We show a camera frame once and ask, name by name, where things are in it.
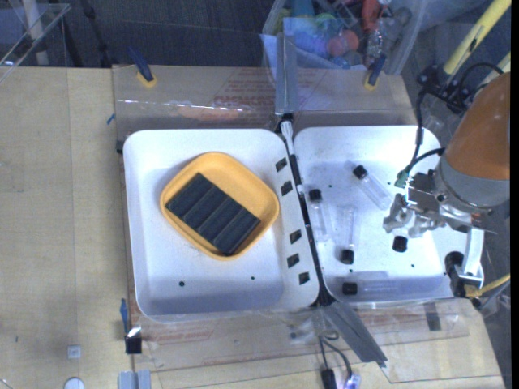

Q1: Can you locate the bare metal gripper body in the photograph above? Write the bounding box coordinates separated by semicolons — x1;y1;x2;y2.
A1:
405;171;498;234

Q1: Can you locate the white plastic tray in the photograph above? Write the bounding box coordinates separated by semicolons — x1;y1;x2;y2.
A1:
291;125;461;310
122;128;321;323

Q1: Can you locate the thin black and white rod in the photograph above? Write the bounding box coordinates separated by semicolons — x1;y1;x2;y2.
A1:
279;113;332;308

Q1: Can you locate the yellow plate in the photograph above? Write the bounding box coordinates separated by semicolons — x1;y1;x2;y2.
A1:
159;151;281;263

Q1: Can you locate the black ribbed block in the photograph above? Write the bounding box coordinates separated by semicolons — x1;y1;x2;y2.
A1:
165;172;262;257

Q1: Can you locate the clear plastic box of toys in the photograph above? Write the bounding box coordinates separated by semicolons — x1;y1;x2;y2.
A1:
261;0;431;76

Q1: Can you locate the brown cardboard board red print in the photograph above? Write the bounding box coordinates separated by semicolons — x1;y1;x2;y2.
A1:
111;63;474;366

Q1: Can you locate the black cylinder on white bracket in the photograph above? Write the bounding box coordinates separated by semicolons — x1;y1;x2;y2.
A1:
444;227;486;299

